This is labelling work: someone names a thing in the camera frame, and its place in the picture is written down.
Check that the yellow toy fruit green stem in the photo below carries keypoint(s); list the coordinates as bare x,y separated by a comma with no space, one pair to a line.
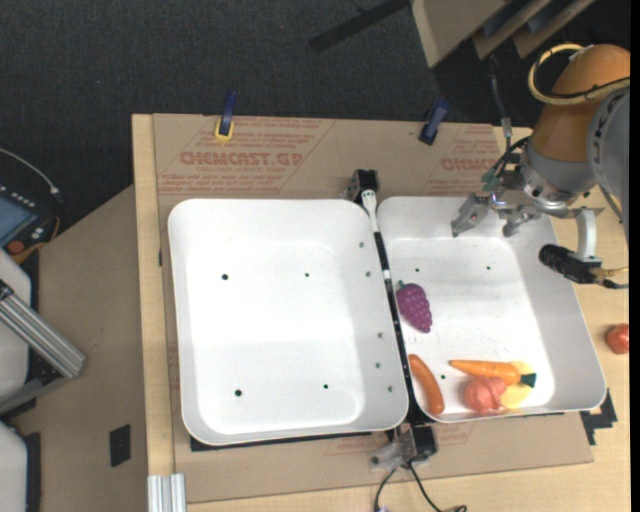
515,396

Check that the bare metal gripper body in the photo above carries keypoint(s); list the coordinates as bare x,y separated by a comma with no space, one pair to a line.
515,192

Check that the orange carrot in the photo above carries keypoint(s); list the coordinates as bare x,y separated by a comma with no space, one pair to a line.
487,370

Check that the pink toy food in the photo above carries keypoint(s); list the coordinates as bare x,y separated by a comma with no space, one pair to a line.
482,395

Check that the red toy fruit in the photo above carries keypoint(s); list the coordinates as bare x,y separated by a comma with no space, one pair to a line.
619,340

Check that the white plastic tray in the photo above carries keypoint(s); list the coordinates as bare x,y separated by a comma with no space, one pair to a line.
280,320
490,310

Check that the purple grapes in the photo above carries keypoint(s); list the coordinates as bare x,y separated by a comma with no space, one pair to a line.
414,306

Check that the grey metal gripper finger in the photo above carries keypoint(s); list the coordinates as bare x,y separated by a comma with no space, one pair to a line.
517,220
470,215

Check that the thin black and white rod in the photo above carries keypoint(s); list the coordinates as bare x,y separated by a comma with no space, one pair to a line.
384,260

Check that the orange sausage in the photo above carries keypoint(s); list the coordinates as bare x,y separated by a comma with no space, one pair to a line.
427,382

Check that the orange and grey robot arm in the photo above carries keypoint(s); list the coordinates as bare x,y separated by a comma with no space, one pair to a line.
565,125

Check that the brown cardboard board red print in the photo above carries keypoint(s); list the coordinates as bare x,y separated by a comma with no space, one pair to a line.
310,150

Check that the black cylinder on white bracket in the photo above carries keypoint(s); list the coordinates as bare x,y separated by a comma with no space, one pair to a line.
562,260

